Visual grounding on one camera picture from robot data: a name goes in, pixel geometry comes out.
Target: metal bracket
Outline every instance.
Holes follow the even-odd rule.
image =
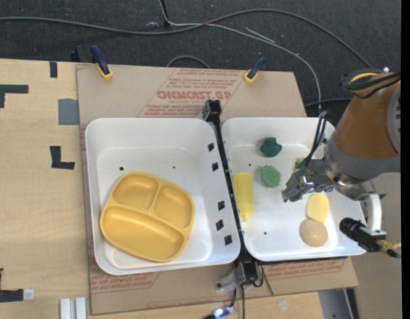
[[[229,274],[215,281],[215,290],[230,292],[242,284],[250,284],[256,280],[258,280],[258,263],[239,262]]]
[[[202,118],[206,122],[211,122],[210,115],[217,114],[218,116],[223,112],[223,107],[220,100],[207,100],[202,108]]]
[[[76,299],[64,298],[58,303],[59,319],[86,319],[86,299],[79,297]]]
[[[378,194],[369,194],[364,199],[367,206],[367,228],[370,232],[380,233],[382,226],[382,206]]]

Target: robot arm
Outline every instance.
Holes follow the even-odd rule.
[[[375,243],[384,240],[386,233],[380,230],[380,198],[365,183],[383,173],[401,172],[401,73],[355,71],[345,77],[344,89],[354,97],[335,132],[324,139],[323,112],[311,152],[296,164],[282,196],[285,202],[295,202],[305,193],[335,189],[354,201],[365,201],[370,215],[367,226],[344,219],[340,228],[351,239],[359,239],[366,250],[375,251],[381,245],[374,247],[363,238],[369,236],[369,242]],[[312,159],[322,144],[323,158]]]

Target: wire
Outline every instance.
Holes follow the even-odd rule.
[[[258,40],[258,41],[262,41],[263,43],[266,43],[266,44],[268,44],[268,45],[270,45],[270,46],[274,46],[274,47],[276,47],[276,48],[278,48],[278,49],[280,49],[280,50],[282,50],[282,51],[284,51],[284,52],[286,52],[286,53],[288,53],[288,54],[291,54],[292,56],[295,56],[297,59],[299,59],[300,61],[302,61],[302,62],[310,69],[310,71],[311,71],[311,73],[312,73],[312,75],[313,75],[313,77],[314,77],[314,79],[315,79],[315,81],[316,81],[317,93],[318,93],[318,100],[321,100],[322,93],[321,93],[320,83],[318,82],[318,77],[317,77],[316,71],[312,68],[312,66],[310,65],[310,63],[307,62],[305,59],[303,59],[300,55],[298,55],[298,54],[296,54],[296,53],[293,53],[292,51],[290,51],[290,50],[288,50],[288,49],[286,49],[286,48],[284,48],[284,47],[282,47],[282,46],[280,46],[280,45],[275,44],[275,42],[272,43],[271,41],[268,41],[268,40],[266,40],[266,39],[264,39],[264,38],[256,37],[256,36],[253,36],[253,35],[248,35],[247,33],[244,33],[244,32],[242,32],[242,31],[239,31],[239,30],[236,30],[236,29],[232,29],[232,28],[227,27],[227,26],[222,26],[222,25],[217,25],[217,24],[209,24],[208,26],[219,27],[220,29],[225,29],[225,30],[228,30],[228,31],[231,31],[231,32],[238,33],[238,34],[240,34],[240,35],[244,35],[245,37],[249,37],[249,38],[252,38],[252,39],[255,39],[255,40]]]
[[[312,144],[310,153],[304,159],[304,167],[306,167],[310,163],[312,156],[314,155],[314,152],[316,152],[318,146],[321,144],[323,140],[324,130],[326,129],[327,123],[326,115],[327,112],[323,112],[318,117],[316,135],[314,136],[314,143]]]
[[[246,302],[246,300],[245,300],[245,288],[243,287],[243,285],[241,284],[240,285],[240,288],[241,288],[241,290],[242,290],[242,317],[243,317],[243,319],[245,319],[245,317],[246,317],[246,314],[245,314],[245,302]]]
[[[341,43],[343,46],[345,46],[349,51],[351,51],[356,57],[358,57],[364,64],[366,64],[368,67],[372,67],[368,61],[366,61],[357,51],[355,51],[351,46],[349,46],[347,43],[345,43],[341,38],[330,32],[329,30],[325,29],[323,26],[320,26],[319,24],[311,21],[310,19],[307,19],[305,17],[302,17],[300,15],[288,12],[288,11],[283,11],[279,9],[245,9],[243,11],[237,11],[234,13],[229,13],[226,15],[222,15],[220,17],[211,19],[209,21],[206,21],[204,23],[198,23],[196,25],[188,26],[182,29],[176,29],[172,31],[158,31],[158,32],[152,32],[152,31],[131,31],[131,30],[126,30],[126,29],[118,29],[115,27],[106,27],[106,26],[100,26],[100,25],[93,25],[93,24],[88,24],[88,23],[81,23],[78,21],[69,21],[69,20],[63,20],[63,19],[55,19],[55,18],[47,18],[47,17],[20,17],[20,16],[14,16],[14,17],[0,17],[0,22],[3,21],[38,21],[38,22],[48,22],[48,23],[60,23],[60,24],[65,24],[65,25],[72,25],[72,26],[77,26],[77,27],[86,27],[89,29],[98,29],[101,31],[109,31],[109,32],[115,32],[115,33],[122,33],[126,35],[149,35],[149,36],[159,36],[159,35],[172,35],[172,34],[177,34],[177,33],[183,33],[187,31],[192,31],[194,29],[199,29],[201,27],[217,23],[219,21],[223,21],[226,19],[231,19],[233,17],[238,17],[239,15],[246,15],[246,14],[252,14],[252,13],[275,13],[275,14],[282,14],[282,15],[288,15],[290,17],[299,19],[301,21],[305,21],[306,23],[309,23],[310,25],[316,27],[317,29],[320,29],[321,31],[325,32],[327,35],[330,35],[333,37],[335,40],[337,40],[339,43]],[[169,20],[166,20],[168,23],[174,26],[180,26],[182,24],[176,24],[172,23]]]
[[[245,27],[245,29],[246,29],[247,31],[249,31],[250,33],[256,35],[256,36],[258,36],[258,37],[260,37],[260,38],[262,38],[262,39],[265,39],[265,40],[267,40],[267,41],[269,41],[269,42],[275,44],[275,41],[274,41],[274,40],[272,40],[272,39],[270,39],[270,38],[267,38],[266,36],[264,36],[264,35],[262,35],[262,34],[256,32],[256,31],[254,31],[254,30],[252,30],[252,29],[250,29],[250,28]]]
[[[233,291],[233,297],[231,298],[231,303],[230,306],[233,307],[235,302],[236,302],[236,298],[237,298],[237,288],[234,289]]]
[[[180,60],[180,59],[191,59],[191,60],[200,62],[206,68],[211,68],[206,62],[204,62],[203,60],[201,60],[200,58],[197,58],[195,56],[177,56],[177,57],[171,59],[170,62],[167,63],[166,67],[171,66],[175,61]]]
[[[309,108],[310,106],[314,106],[317,104],[324,104],[324,103],[332,103],[332,102],[350,102],[352,98],[332,98],[332,99],[323,99],[323,100],[318,100],[316,102],[311,102],[304,104],[305,108]]]
[[[386,240],[376,240],[376,243],[382,248],[385,249],[386,251],[388,249],[397,249],[401,247],[401,242],[394,243]]]
[[[366,99],[375,94],[379,89],[391,86],[401,80],[401,71],[372,79],[380,72],[380,70],[376,69],[353,71],[344,76],[342,88],[358,98]]]
[[[260,280],[259,280],[259,283],[255,284],[255,282],[253,282],[253,286],[257,287],[257,288],[261,287],[264,284],[264,276],[265,276],[264,267],[261,265],[260,266],[260,278],[259,278]]]
[[[165,19],[165,21],[166,21],[167,23],[171,23],[171,22],[169,21],[169,19],[167,18],[166,10],[165,10],[165,7],[163,6],[163,1],[162,1],[162,0],[158,0],[158,1],[159,1],[160,9],[161,9],[162,14],[163,14],[163,18]]]

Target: cardboard box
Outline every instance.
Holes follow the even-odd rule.
[[[215,280],[232,264],[113,276],[94,260],[88,175],[84,147],[87,125],[97,118],[196,117],[206,100],[223,106],[221,121],[233,117],[306,116],[291,72],[259,72],[249,84],[240,70],[112,66],[104,80],[95,65],[77,66],[80,135],[90,299],[93,314],[230,301],[230,292],[217,292]],[[267,265],[263,286],[249,287],[247,298],[354,287],[358,285],[350,258]]]

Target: black cable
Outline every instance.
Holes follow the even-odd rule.
[[[240,288],[242,289],[242,317],[243,319],[245,319],[246,314],[245,314],[245,288],[243,287],[243,285],[240,285]]]
[[[363,74],[365,75],[365,78],[367,78],[365,82],[360,82],[359,79],[357,79],[358,82],[355,82],[354,77],[360,76],[360,73],[353,72],[350,74],[348,79],[347,78],[344,79],[344,81],[342,82],[342,88],[346,92],[353,94],[354,96],[358,98],[366,99],[372,96],[373,94],[375,94],[379,89],[387,88],[388,86],[391,86],[401,80],[401,71],[398,71],[393,74],[389,74],[387,76],[382,76],[374,80],[371,80],[368,77],[370,76],[373,78],[376,75],[376,73],[370,72],[368,73],[368,75],[366,75],[366,72],[365,72]],[[367,93],[365,96],[362,96],[359,94],[362,92],[368,92],[369,90],[370,92]]]
[[[253,282],[253,286],[254,286],[254,287],[257,287],[257,288],[261,287],[261,286],[264,284],[264,276],[265,276],[264,267],[261,265],[261,266],[260,266],[260,278],[259,278],[259,283],[256,284],[255,282]]]
[[[311,102],[304,104],[305,108],[309,108],[310,106],[318,105],[318,104],[324,104],[324,103],[333,103],[333,102],[350,102],[352,98],[332,98],[332,99],[323,99],[321,101],[317,102]]]
[[[235,302],[236,302],[236,298],[237,298],[237,288],[234,289],[233,291],[233,297],[231,298],[231,303],[230,306],[233,307]]]
[[[203,60],[201,60],[200,58],[197,58],[195,56],[177,56],[177,57],[171,59],[170,62],[167,63],[166,67],[170,67],[175,61],[180,60],[180,59],[191,59],[191,60],[200,62],[206,68],[211,68],[206,62],[204,62]]]
[[[244,11],[238,11],[230,14],[223,15],[221,17],[217,17],[214,19],[211,19],[209,21],[206,21],[205,23],[201,23],[198,25],[193,25],[193,26],[188,26],[184,27],[182,29],[176,29],[176,30],[171,30],[171,31],[159,31],[159,32],[151,32],[151,31],[129,31],[125,29],[117,29],[114,27],[105,27],[105,26],[99,26],[99,25],[91,25],[88,23],[81,23],[78,21],[69,21],[69,20],[62,20],[62,19],[55,19],[55,18],[46,18],[46,17],[0,17],[0,22],[2,21],[40,21],[40,22],[50,22],[50,23],[61,23],[61,24],[66,24],[66,25],[72,25],[72,26],[77,26],[77,27],[86,27],[90,29],[98,29],[101,31],[110,31],[110,32],[116,32],[116,33],[122,33],[126,35],[149,35],[149,36],[158,36],[158,35],[172,35],[172,34],[177,34],[177,33],[182,33],[186,31],[191,31],[193,29],[198,29],[201,27],[204,27],[209,24],[217,23],[219,21],[225,20],[225,19],[230,19],[233,17],[237,17],[239,15],[244,15],[244,14],[249,14],[249,13],[278,13],[278,14],[283,14],[283,15],[288,15],[290,17],[294,17],[297,19],[300,19],[302,21],[305,21],[312,26],[320,29],[321,31],[325,32],[326,34],[330,35],[333,37],[335,40],[337,40],[339,43],[344,45],[349,51],[351,51],[354,55],[356,55],[364,64],[366,64],[368,67],[372,67],[370,63],[368,63],[358,52],[356,52],[351,46],[349,46],[347,43],[345,43],[341,38],[337,37],[335,34],[330,32],[329,30],[325,29],[323,26],[320,26],[319,24],[302,17],[300,15],[288,12],[288,11],[282,11],[279,9],[247,9]]]
[[[312,144],[310,153],[305,157],[305,160],[304,160],[305,166],[307,166],[310,163],[312,156],[314,155],[318,146],[323,140],[324,130],[326,129],[326,123],[327,123],[326,115],[327,115],[327,112],[324,111],[318,117],[316,134],[314,136],[314,143]]]

